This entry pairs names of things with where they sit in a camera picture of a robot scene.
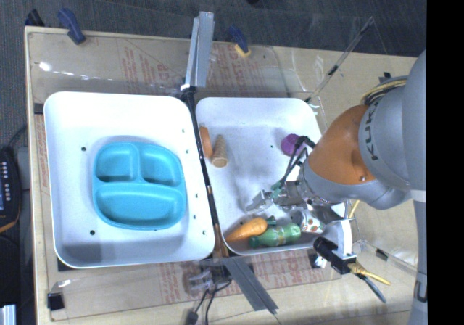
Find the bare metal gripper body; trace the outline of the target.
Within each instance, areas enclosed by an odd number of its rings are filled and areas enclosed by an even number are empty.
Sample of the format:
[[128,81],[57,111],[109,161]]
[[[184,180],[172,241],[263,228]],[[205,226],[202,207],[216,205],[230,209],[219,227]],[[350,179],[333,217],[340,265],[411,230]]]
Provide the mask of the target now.
[[271,187],[270,198],[279,207],[307,207],[299,193],[300,181],[277,181]]

